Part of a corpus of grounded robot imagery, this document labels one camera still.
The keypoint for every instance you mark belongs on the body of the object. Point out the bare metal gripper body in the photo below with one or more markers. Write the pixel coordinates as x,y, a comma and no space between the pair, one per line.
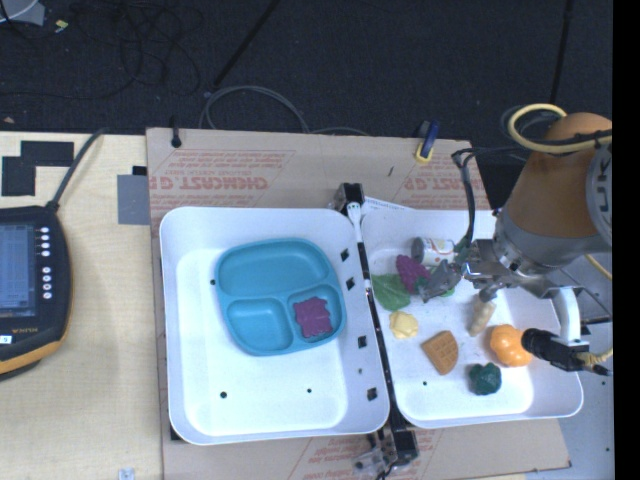
492,265

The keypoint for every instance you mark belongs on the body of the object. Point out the thin black and white rod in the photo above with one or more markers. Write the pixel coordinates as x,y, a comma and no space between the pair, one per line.
374,313

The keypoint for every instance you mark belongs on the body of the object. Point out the brown cardboard board, red print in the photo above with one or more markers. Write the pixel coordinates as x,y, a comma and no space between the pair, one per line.
280,173

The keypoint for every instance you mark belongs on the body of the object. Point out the cream toy food piece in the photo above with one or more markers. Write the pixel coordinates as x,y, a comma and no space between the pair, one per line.
481,318

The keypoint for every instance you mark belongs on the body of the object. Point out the orange-brown toy waffle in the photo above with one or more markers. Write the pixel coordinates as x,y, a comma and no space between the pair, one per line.
442,353

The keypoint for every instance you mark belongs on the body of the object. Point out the purple toy grapes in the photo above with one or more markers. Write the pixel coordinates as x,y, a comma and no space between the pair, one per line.
313,318
411,270

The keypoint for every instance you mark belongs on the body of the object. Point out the blue divided plate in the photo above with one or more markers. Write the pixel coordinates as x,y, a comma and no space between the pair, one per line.
270,273

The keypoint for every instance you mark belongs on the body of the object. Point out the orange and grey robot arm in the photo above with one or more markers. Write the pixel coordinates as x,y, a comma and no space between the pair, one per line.
550,188

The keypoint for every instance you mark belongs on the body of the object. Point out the black cylinder on white bracket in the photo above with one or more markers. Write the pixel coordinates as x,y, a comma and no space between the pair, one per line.
537,344

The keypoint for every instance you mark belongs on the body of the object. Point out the green toy lettuce leaf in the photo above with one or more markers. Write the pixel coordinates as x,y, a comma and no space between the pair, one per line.
391,292

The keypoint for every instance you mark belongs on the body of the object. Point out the small white can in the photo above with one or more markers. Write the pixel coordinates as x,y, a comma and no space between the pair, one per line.
436,251

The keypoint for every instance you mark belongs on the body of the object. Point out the yellow lumpy toy food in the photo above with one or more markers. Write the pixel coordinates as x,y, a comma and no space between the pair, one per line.
403,324

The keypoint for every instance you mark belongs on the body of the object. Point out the green toy broccoli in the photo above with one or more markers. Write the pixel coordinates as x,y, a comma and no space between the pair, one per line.
485,379

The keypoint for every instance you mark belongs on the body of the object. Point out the white printed paper slip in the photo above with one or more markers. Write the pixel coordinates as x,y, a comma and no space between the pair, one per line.
385,204

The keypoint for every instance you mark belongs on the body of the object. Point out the orange toy pumpkin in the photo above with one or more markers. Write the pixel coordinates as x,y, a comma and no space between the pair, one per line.
507,345

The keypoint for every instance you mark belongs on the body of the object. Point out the white plastic tray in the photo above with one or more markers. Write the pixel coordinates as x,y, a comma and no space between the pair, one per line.
260,393
450,398

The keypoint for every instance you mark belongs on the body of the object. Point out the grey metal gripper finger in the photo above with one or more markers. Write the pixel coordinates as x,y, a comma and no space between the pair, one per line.
441,280
488,294

